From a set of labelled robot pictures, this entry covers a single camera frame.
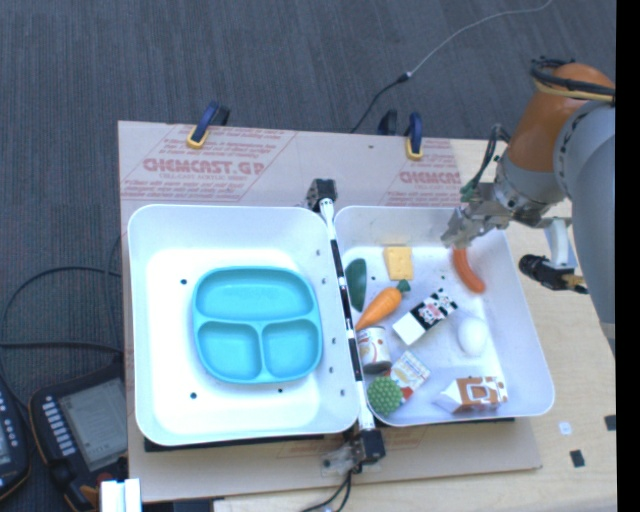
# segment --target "blue divided plate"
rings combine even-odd
[[[196,348],[217,379],[240,384],[304,377],[320,362],[315,293],[278,267],[226,267],[200,278],[193,294]]]

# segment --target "white egg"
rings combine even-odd
[[[488,338],[489,328],[479,318],[467,317],[458,327],[460,348],[470,356],[477,357],[482,354]]]

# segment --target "can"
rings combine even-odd
[[[387,331],[374,325],[356,333],[358,354],[365,373],[382,373],[391,368]]]

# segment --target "carrot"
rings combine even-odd
[[[411,287],[406,279],[402,279],[395,287],[389,286],[383,289],[362,312],[362,316],[356,324],[356,331],[374,325],[393,313],[400,305],[402,292],[408,292],[410,289]]]
[[[467,249],[453,248],[453,266],[462,279],[462,282],[469,290],[475,293],[483,293],[485,285],[482,279],[480,279],[476,273],[469,266],[469,260],[467,260]]]

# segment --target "gray carpet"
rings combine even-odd
[[[437,50],[358,131],[375,133],[389,108],[400,123],[418,111],[429,137],[513,131],[532,58],[575,58],[615,80],[615,0],[555,0],[461,31],[545,4],[0,0],[0,341],[14,344],[0,349],[4,378],[27,401],[112,357],[67,342],[122,344],[119,278],[102,272],[119,234],[118,120],[195,123],[215,98],[233,126],[347,133]],[[110,268],[119,261],[116,251]],[[32,462],[0,508],[68,510]]]

